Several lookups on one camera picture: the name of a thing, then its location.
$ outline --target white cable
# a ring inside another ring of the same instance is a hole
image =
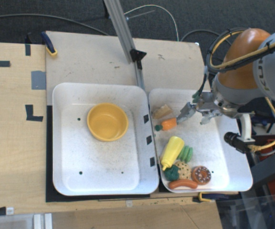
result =
[[[143,5],[143,6],[140,6],[140,7],[138,7],[138,8],[132,9],[132,10],[130,10],[130,11],[127,11],[127,12],[124,13],[124,15],[126,15],[126,14],[128,14],[128,13],[131,13],[131,12],[133,12],[133,11],[135,11],[135,10],[144,8],[144,7],[157,7],[157,8],[160,8],[160,9],[164,10],[165,12],[167,12],[167,13],[170,15],[170,17],[172,18],[172,20],[173,20],[173,23],[174,23],[174,26],[175,26],[175,31],[176,31],[176,38],[177,38],[177,41],[178,41],[178,42],[180,41],[180,39],[179,39],[179,32],[178,32],[178,30],[177,30],[177,25],[176,25],[176,22],[175,22],[174,17],[172,16],[172,14],[171,14],[167,9],[165,9],[165,8],[163,8],[163,7],[161,7],[161,6],[154,5],[154,4],[147,4],[147,5]]]

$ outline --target mustard bottle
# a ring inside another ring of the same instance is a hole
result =
[[[163,157],[161,160],[163,171],[173,165],[173,163],[179,156],[182,148],[184,147],[184,144],[184,141],[177,136],[172,136],[169,139],[169,142],[165,147],[165,150],[163,151]]]

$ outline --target silver metal bar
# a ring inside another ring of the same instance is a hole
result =
[[[130,51],[132,49],[135,49],[135,45],[133,42],[131,32],[129,30],[127,20],[123,13],[120,1],[119,0],[103,0],[103,1],[107,7],[108,13],[110,14],[113,26],[115,28],[119,41],[122,45],[122,49],[124,51],[125,57],[127,58],[128,63],[132,63],[133,60],[131,58]],[[137,85],[142,89],[145,89],[142,70],[138,69],[137,62],[134,62],[134,66],[135,66]]]

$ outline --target black cable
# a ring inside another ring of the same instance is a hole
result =
[[[184,41],[186,37],[190,36],[191,34],[197,33],[197,32],[207,32],[207,33],[214,34],[214,35],[216,35],[216,36],[220,36],[219,33],[216,33],[216,32],[211,31],[211,30],[202,30],[202,29],[201,29],[201,30],[194,30],[194,31],[191,31],[191,32],[185,34],[185,35],[182,37],[181,42]]]
[[[77,21],[73,21],[67,18],[63,18],[63,17],[59,17],[59,16],[54,16],[54,15],[47,15],[47,14],[36,14],[36,13],[18,13],[18,14],[5,14],[5,15],[0,15],[0,18],[7,18],[7,17],[28,17],[28,16],[36,16],[36,17],[46,17],[46,18],[53,18],[53,19],[59,19],[59,20],[63,20],[63,21],[67,21],[67,22],[71,22],[71,23],[75,23],[81,26],[84,26],[86,28],[89,28],[93,31],[97,31],[99,33],[101,33],[102,35],[106,35],[109,36],[109,34],[105,33],[104,31],[101,31],[97,28],[94,28],[90,25],[86,25]]]

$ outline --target black connector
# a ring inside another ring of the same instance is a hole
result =
[[[227,132],[224,135],[224,141],[243,154],[251,152],[251,149],[248,148],[247,146],[251,144],[255,144],[255,142],[254,141],[244,142],[240,140],[238,137],[240,137],[238,133]]]

